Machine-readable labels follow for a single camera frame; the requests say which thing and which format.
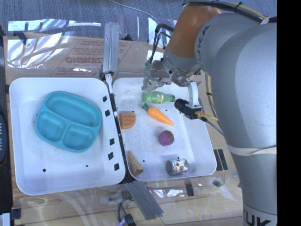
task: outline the toy carrot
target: toy carrot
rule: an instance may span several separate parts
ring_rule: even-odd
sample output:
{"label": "toy carrot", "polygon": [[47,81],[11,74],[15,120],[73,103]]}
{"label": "toy carrot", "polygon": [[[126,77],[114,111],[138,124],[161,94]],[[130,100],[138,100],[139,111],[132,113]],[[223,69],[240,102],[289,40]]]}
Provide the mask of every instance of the toy carrot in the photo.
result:
{"label": "toy carrot", "polygon": [[159,109],[155,107],[148,107],[146,103],[142,106],[142,108],[146,110],[152,118],[171,126],[174,125],[174,123],[170,119],[168,119],[168,117],[164,115]]}

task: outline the gray carpet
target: gray carpet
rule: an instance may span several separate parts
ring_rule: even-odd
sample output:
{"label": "gray carpet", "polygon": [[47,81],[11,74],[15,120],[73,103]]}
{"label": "gray carpet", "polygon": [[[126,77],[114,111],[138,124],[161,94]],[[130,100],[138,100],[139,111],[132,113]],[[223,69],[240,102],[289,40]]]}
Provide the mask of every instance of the gray carpet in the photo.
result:
{"label": "gray carpet", "polygon": [[[160,23],[170,23],[177,20],[182,12],[184,0],[0,0],[0,25],[4,33],[8,31],[8,22],[14,20],[36,20],[56,18],[80,22],[118,22],[121,33],[127,34],[133,40],[147,41],[148,18]],[[277,0],[219,0],[242,2],[243,5],[265,15],[277,15]],[[103,37],[101,29],[80,31],[82,36]],[[0,105],[6,108],[5,76],[3,51],[0,49]],[[8,170],[0,168],[1,193],[4,191],[7,179],[3,179]]]}

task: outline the blue divided bowl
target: blue divided bowl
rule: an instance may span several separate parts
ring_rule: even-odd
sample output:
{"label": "blue divided bowl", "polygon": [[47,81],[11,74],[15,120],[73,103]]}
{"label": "blue divided bowl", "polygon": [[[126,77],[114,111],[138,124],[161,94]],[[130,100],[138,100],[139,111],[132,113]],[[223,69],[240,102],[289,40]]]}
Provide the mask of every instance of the blue divided bowl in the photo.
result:
{"label": "blue divided bowl", "polygon": [[101,124],[101,111],[93,103],[68,92],[54,91],[38,112],[35,130],[44,141],[83,152],[94,143]]}

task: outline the white robotic arm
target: white robotic arm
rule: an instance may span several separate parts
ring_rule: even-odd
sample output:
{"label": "white robotic arm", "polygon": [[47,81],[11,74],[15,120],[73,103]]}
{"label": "white robotic arm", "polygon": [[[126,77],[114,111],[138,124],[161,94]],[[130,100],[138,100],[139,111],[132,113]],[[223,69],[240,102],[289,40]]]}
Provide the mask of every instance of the white robotic arm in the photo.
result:
{"label": "white robotic arm", "polygon": [[236,13],[221,13],[198,8],[197,1],[185,4],[161,67],[179,86],[199,68],[210,75],[216,115],[240,178],[244,225],[276,226],[277,23],[245,7],[237,12],[241,4]]}

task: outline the green bottle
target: green bottle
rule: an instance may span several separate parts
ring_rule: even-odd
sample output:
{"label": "green bottle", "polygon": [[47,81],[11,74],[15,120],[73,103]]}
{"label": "green bottle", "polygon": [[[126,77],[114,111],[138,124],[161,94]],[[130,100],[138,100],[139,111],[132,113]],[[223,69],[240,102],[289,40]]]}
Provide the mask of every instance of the green bottle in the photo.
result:
{"label": "green bottle", "polygon": [[143,94],[143,102],[144,103],[155,103],[161,104],[167,101],[174,102],[175,96],[173,95],[166,95],[162,92],[152,92],[152,93],[144,93]]}

